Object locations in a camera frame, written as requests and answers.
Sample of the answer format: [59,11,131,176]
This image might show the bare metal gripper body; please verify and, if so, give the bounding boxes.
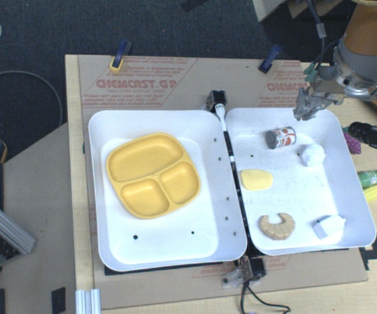
[305,64,374,107]

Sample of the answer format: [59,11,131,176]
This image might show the small red and white can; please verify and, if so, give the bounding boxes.
[265,126,297,150]

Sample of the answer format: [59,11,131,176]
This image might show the white crumpled ball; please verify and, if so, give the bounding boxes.
[300,143,327,167]

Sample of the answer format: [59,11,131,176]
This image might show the purple grapes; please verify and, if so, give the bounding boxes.
[342,126,363,155]

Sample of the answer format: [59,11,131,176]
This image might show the thin black and white rod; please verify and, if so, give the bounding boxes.
[215,104,252,258]

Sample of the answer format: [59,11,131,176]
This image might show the yellow flat slice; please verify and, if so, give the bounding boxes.
[239,169,274,192]

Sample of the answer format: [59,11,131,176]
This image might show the white plastic tray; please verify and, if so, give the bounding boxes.
[88,109,249,272]
[224,107,377,256]

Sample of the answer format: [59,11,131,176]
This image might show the green bottle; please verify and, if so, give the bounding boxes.
[357,168,377,190]

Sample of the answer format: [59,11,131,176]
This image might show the yellow corn cob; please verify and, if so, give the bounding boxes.
[362,183,377,203]

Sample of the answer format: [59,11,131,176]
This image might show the white carton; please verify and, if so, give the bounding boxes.
[312,215,347,240]

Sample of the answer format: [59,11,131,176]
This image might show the brown cardboard board, red print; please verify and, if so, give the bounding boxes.
[77,54,370,310]

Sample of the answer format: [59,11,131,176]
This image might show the beige croissant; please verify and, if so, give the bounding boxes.
[258,212,296,241]

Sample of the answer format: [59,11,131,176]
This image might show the yellow divided plate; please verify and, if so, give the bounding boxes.
[105,132,202,220]

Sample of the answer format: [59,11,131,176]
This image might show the black block with thin wires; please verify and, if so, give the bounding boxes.
[207,90,226,109]
[221,256,268,288]

